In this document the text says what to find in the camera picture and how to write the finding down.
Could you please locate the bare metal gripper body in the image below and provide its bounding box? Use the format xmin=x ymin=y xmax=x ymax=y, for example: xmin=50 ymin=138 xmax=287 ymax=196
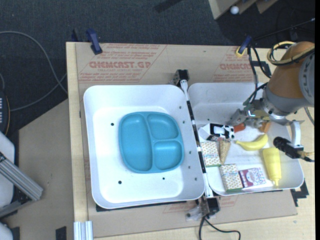
xmin=246 ymin=102 xmax=291 ymax=126

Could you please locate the orange carrot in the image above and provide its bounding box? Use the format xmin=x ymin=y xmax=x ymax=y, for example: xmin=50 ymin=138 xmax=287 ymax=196
xmin=233 ymin=123 xmax=247 ymax=134

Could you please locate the orange sausage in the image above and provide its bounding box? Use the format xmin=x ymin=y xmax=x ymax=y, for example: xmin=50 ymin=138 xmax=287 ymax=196
xmin=259 ymin=121 xmax=272 ymax=134

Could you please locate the yellow banana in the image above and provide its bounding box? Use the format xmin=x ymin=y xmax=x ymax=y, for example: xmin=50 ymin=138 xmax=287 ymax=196
xmin=234 ymin=133 xmax=269 ymax=152

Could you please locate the black and white milk carton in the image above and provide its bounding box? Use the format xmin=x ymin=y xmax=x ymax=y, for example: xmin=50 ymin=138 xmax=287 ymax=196
xmin=197 ymin=123 xmax=236 ymax=143

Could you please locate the white plastic tray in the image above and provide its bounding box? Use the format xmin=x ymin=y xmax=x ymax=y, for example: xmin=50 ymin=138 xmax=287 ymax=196
xmin=83 ymin=84 xmax=206 ymax=210
xmin=187 ymin=82 xmax=305 ymax=197

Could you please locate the yellow mustard bottle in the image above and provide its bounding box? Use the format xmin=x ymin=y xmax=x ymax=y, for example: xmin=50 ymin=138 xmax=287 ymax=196
xmin=262 ymin=147 xmax=283 ymax=187

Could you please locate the thin black and white rod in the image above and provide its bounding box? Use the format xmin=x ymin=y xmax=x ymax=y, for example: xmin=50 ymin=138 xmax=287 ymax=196
xmin=180 ymin=80 xmax=214 ymax=198

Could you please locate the yellow patterned carton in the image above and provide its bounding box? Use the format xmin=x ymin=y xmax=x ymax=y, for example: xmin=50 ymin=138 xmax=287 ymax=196
xmin=200 ymin=140 xmax=222 ymax=168
xmin=219 ymin=163 xmax=244 ymax=193

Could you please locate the red and white carton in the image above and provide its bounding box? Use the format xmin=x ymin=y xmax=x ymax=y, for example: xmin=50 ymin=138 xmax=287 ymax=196
xmin=238 ymin=167 xmax=268 ymax=191

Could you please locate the blue divided plate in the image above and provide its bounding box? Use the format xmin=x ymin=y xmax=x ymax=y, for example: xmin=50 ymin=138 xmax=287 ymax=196
xmin=118 ymin=111 xmax=185 ymax=174

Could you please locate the brown cardboard board red print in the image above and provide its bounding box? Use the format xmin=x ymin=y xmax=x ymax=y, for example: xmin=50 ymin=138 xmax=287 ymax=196
xmin=74 ymin=42 xmax=298 ymax=239

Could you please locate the black cylinder on white bracket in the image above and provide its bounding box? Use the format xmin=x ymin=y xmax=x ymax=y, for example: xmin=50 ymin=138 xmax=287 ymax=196
xmin=272 ymin=120 xmax=305 ymax=160

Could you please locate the black block with thin wires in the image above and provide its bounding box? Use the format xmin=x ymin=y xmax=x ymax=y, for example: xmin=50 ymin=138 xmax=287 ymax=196
xmin=168 ymin=69 xmax=190 ymax=86
xmin=186 ymin=196 xmax=221 ymax=221

